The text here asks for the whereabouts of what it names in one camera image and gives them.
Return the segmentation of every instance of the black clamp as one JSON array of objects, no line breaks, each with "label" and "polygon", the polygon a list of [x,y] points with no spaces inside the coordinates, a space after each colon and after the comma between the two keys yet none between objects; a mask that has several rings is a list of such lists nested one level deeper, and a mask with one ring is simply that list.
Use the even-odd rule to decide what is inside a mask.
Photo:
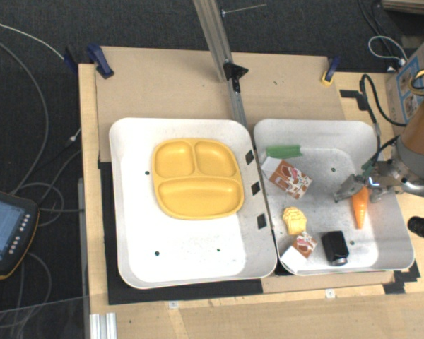
[{"label": "black clamp", "polygon": [[88,44],[86,51],[90,59],[98,65],[96,70],[104,79],[113,76],[114,71],[108,65],[104,52],[99,45]]},{"label": "black clamp", "polygon": [[239,79],[248,73],[248,69],[227,61],[223,64],[223,70],[225,71],[226,80],[232,79],[232,89],[236,93],[240,93]]}]

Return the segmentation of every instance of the orange toy carrot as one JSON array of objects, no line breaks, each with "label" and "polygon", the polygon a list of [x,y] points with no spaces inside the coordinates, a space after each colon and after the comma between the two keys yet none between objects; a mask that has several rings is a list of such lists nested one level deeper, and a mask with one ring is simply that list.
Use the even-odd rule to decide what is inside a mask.
[{"label": "orange toy carrot", "polygon": [[352,196],[353,211],[355,211],[356,225],[359,229],[363,228],[366,216],[367,200],[369,191],[364,186],[357,194]]}]

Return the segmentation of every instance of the white cable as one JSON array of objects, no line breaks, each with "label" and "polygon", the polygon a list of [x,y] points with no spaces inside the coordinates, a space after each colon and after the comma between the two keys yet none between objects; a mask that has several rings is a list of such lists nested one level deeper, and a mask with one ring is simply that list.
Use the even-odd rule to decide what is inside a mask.
[{"label": "white cable", "polygon": [[[380,55],[380,54],[377,54],[376,52],[374,52],[374,50],[371,47],[371,44],[376,39],[388,40],[390,43],[396,45],[396,47],[401,51],[402,57],[399,58],[397,56]],[[372,55],[374,55],[375,57],[382,58],[382,59],[395,59],[395,60],[398,61],[399,66],[403,66],[406,63],[406,61],[408,60],[408,57],[406,56],[404,49],[400,46],[400,44],[396,40],[394,40],[390,37],[386,37],[386,36],[383,36],[383,35],[375,35],[374,37],[371,37],[369,39],[369,42],[367,42],[367,47],[369,48],[370,53]]]},{"label": "white cable", "polygon": [[48,45],[46,42],[42,41],[41,39],[38,39],[37,37],[34,37],[33,35],[27,34],[26,32],[17,30],[15,28],[12,28],[11,26],[7,26],[7,25],[1,24],[1,23],[0,23],[0,27],[5,28],[5,29],[9,29],[9,30],[12,30],[12,31],[15,31],[15,32],[18,32],[19,34],[25,35],[26,37],[30,37],[31,39],[34,39],[37,42],[40,42],[41,44],[45,45],[50,50],[52,50],[56,55],[58,55],[58,57],[62,61],[64,61],[64,57],[55,48],[53,48],[51,45]]}]

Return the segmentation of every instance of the handheld device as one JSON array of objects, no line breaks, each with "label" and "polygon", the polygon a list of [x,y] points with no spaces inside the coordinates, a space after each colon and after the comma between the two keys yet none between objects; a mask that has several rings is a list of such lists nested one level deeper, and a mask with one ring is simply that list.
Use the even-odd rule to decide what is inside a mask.
[{"label": "handheld device", "polygon": [[0,280],[10,276],[22,261],[38,219],[35,202],[0,192]]}]

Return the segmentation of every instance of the white tray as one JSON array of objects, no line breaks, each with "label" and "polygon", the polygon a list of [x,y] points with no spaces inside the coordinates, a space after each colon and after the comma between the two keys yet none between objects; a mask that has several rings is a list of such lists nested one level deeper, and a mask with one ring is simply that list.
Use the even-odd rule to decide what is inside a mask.
[{"label": "white tray", "polygon": [[[300,144],[302,157],[287,161],[312,178],[306,194],[295,200],[264,177],[278,255],[281,257],[293,243],[282,220],[286,207],[296,206],[305,214],[307,232],[318,241],[304,263],[284,263],[286,270],[311,275],[411,266],[413,247],[395,194],[368,205],[361,230],[356,228],[351,200],[334,202],[332,193],[350,174],[360,174],[361,165],[375,152],[371,126],[359,121],[266,119],[255,126],[254,140],[261,164],[268,146]],[[346,239],[349,256],[344,266],[331,266],[322,247],[322,235],[334,230],[342,231]]]},{"label": "white tray", "polygon": [[[161,210],[151,158],[159,143],[174,138],[215,139],[231,149],[245,195],[236,214],[192,221],[171,218]],[[269,214],[263,191],[252,192],[259,173],[255,159],[247,164],[252,141],[242,125],[229,120],[125,118],[110,129],[110,147],[118,268],[126,283],[148,289],[262,278],[273,272],[277,255]]]}]

